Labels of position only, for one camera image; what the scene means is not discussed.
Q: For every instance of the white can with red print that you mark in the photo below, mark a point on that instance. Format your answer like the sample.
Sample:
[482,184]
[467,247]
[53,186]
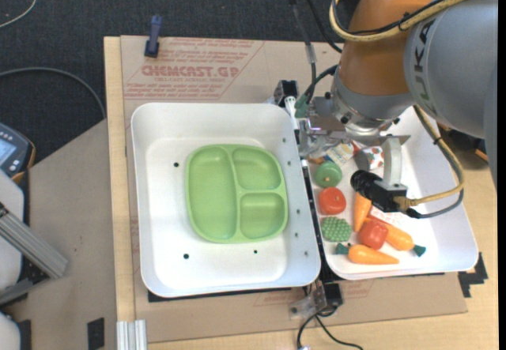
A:
[371,156]

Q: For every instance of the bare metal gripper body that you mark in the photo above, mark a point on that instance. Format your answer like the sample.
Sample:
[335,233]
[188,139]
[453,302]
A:
[330,119]

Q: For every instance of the white and yellow carton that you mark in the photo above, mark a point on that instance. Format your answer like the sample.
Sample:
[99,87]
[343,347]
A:
[343,153]

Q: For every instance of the red toy tomato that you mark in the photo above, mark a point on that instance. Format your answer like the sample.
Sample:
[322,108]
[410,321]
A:
[332,200]

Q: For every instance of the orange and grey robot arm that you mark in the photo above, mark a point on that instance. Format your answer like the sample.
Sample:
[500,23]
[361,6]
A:
[446,64]

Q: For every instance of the orange toy carrot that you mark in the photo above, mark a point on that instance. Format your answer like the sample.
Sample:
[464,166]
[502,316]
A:
[369,254]
[361,210]
[399,238]

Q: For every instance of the white packet with red print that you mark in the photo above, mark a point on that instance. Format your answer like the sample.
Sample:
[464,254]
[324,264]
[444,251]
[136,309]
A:
[389,217]

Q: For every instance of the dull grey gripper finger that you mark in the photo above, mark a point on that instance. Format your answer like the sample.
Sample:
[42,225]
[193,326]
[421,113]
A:
[324,143]
[306,143]

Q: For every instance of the white plastic tray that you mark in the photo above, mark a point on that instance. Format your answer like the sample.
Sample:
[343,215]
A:
[166,202]
[435,230]

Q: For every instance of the green toy grapes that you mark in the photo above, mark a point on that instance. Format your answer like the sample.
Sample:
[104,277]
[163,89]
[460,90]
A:
[336,229]

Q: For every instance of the red toy pepper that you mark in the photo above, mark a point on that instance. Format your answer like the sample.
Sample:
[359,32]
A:
[373,234]

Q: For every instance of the brown cardboard board red print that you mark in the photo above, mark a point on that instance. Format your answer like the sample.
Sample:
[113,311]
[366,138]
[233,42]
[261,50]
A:
[245,64]

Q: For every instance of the black cylinder on white bracket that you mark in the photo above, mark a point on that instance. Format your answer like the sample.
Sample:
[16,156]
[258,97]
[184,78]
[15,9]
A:
[379,190]

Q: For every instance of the small orange toy food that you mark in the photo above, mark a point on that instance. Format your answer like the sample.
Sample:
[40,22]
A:
[316,160]

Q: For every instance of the green round toy fruit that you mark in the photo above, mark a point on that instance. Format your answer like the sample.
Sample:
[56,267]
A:
[328,174]

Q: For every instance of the green divided plate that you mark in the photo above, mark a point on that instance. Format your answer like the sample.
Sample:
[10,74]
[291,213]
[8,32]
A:
[213,198]

